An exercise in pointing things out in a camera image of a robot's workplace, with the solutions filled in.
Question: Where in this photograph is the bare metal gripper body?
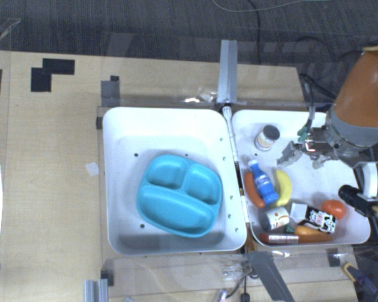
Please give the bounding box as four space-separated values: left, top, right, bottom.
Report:
299 126 357 167

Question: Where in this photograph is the white plastic tray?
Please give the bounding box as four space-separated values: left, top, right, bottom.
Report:
101 106 248 257
231 109 372 249

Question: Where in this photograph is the white can with dark lid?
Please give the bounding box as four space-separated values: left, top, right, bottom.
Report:
254 124 281 152

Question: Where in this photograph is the yellow banana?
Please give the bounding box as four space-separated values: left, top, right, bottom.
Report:
272 168 293 208

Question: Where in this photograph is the blue plastic bottle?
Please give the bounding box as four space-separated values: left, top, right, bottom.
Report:
247 159 280 207

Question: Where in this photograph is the red tomato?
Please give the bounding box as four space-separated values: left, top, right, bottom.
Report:
321 199 347 220

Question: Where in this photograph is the orange sausage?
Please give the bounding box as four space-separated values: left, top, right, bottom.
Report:
243 171 266 209

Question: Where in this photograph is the white cube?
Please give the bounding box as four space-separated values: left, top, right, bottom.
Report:
289 202 308 223

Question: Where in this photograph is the black and white milk carton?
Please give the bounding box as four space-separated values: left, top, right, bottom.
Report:
303 205 338 234

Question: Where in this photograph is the thin black and white rod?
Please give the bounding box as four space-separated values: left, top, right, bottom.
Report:
221 105 250 227

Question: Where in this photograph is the white can with orange print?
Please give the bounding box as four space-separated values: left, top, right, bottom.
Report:
259 206 291 232

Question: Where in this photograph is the orange carrot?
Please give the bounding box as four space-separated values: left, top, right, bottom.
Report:
284 225 335 244

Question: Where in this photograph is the red bottle with white label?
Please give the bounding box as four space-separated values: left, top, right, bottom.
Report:
258 232 301 245

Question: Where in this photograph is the blue divided plate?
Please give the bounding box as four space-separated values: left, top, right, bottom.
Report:
136 154 224 239

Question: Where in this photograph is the black cylinder on white bracket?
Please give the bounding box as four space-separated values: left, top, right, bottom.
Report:
338 160 378 217

